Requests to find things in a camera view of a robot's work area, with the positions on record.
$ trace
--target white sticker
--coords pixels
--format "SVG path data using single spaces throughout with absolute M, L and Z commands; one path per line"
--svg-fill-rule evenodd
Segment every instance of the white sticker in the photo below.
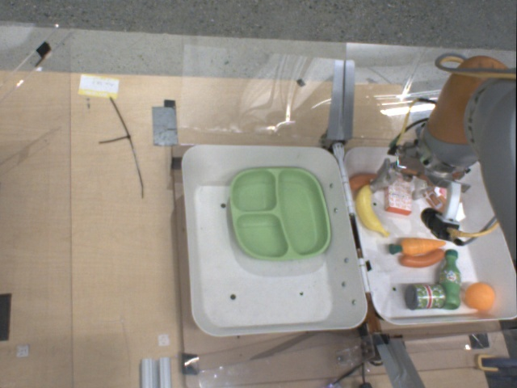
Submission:
M 170 339 L 169 336 L 164 333 L 163 335 L 158 335 L 158 346 L 169 346 Z
M 82 74 L 79 94 L 96 98 L 116 99 L 119 94 L 119 79 Z
M 18 345 L 16 347 L 16 357 L 26 358 L 29 356 L 29 345 Z

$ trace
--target gray floor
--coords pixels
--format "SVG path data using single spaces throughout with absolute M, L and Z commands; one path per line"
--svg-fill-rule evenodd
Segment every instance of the gray floor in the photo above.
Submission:
M 176 35 L 515 50 L 517 0 L 0 0 L 0 20 Z

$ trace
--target orange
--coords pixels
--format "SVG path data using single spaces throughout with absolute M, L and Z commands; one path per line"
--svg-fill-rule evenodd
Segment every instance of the orange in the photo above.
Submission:
M 490 310 L 495 300 L 492 286 L 486 283 L 474 283 L 465 292 L 464 302 L 468 307 L 478 310 Z

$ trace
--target green can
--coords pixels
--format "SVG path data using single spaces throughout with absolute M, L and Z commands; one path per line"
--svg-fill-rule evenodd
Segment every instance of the green can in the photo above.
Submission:
M 409 309 L 440 309 L 445 304 L 442 285 L 409 285 L 404 296 Z

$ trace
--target banana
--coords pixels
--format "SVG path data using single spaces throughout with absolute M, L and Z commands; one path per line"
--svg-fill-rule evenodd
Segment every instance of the banana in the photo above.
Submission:
M 355 209 L 359 219 L 367 229 L 381 233 L 385 237 L 389 236 L 388 231 L 385 230 L 373 211 L 372 190 L 369 185 L 364 185 L 357 193 Z

